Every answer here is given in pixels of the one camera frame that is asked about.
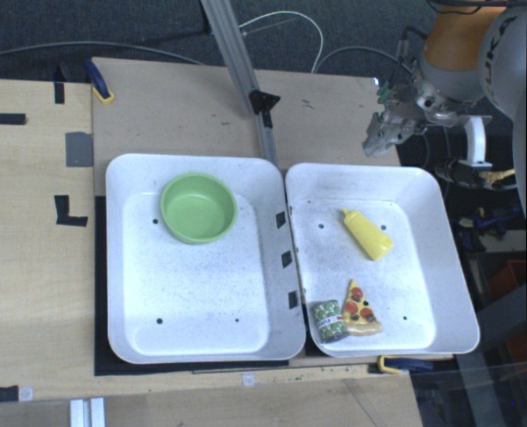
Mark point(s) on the green patterned can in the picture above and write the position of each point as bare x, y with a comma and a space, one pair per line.
330, 322

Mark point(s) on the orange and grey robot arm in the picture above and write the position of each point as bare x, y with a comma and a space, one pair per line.
457, 38

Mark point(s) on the green bowl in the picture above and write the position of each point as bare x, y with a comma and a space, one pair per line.
199, 209

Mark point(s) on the pale wood board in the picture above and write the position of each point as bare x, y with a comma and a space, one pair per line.
179, 114

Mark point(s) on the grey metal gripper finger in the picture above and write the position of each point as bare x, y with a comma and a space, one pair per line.
401, 135
372, 138

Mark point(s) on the white plastic tray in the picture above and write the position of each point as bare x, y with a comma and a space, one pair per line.
397, 292
197, 292

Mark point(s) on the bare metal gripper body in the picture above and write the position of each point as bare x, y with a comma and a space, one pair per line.
428, 105

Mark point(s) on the black cylinder on white bracket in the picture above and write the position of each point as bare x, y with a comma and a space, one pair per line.
475, 138

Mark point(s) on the yellow squeeze bottle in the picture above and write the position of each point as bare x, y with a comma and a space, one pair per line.
368, 236

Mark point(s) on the toy pizza slice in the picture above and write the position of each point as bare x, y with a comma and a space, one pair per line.
358, 311

